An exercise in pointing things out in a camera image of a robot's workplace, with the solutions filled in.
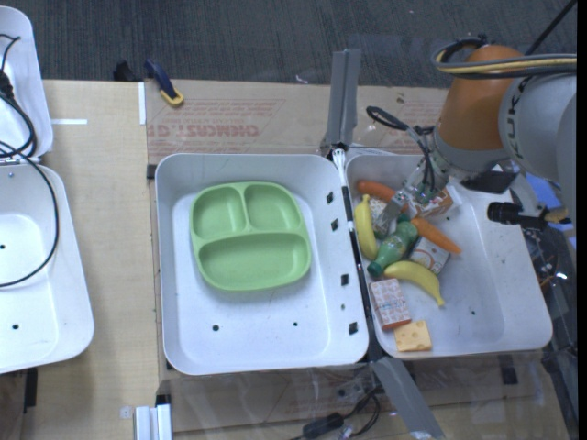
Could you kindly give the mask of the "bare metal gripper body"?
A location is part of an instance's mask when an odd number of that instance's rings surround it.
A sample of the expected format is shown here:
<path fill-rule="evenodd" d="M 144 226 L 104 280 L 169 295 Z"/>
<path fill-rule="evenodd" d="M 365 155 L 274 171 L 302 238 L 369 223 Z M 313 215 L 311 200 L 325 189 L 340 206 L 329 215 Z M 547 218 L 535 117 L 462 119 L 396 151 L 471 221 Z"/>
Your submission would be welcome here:
<path fill-rule="evenodd" d="M 420 162 L 403 182 L 403 193 L 410 205 L 428 206 L 441 195 L 449 181 L 443 171 Z"/>

